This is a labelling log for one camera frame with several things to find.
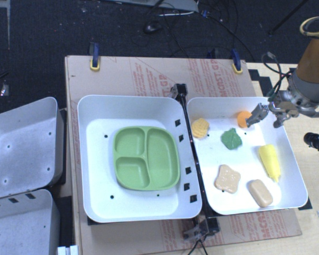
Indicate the white plastic tray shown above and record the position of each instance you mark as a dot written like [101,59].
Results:
[244,163]
[18,227]
[24,147]
[101,169]

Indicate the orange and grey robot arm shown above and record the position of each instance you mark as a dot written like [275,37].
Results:
[309,68]

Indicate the yellow ridged toy food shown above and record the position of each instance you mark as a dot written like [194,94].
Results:
[200,127]

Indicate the green toy lettuce leaf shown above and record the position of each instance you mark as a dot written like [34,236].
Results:
[231,139]

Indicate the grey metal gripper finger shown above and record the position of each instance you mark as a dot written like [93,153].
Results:
[280,120]
[258,114]

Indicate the green divided plate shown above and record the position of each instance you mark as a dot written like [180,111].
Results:
[159,153]

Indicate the yellow toy squeeze bottle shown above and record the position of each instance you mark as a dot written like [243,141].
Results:
[269,159]

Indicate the orange round toy food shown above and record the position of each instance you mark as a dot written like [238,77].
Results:
[242,118]

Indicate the black cylinder on white bracket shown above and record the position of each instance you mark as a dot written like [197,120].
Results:
[313,141]

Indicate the beige toy bread loaf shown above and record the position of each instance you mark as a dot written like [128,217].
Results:
[260,193]

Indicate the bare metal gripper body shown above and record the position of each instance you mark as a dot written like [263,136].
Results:
[287,103]

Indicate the beige toy toast slice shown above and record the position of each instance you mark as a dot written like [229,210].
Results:
[227,179]

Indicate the brown cardboard board red print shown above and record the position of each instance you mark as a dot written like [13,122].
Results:
[149,73]

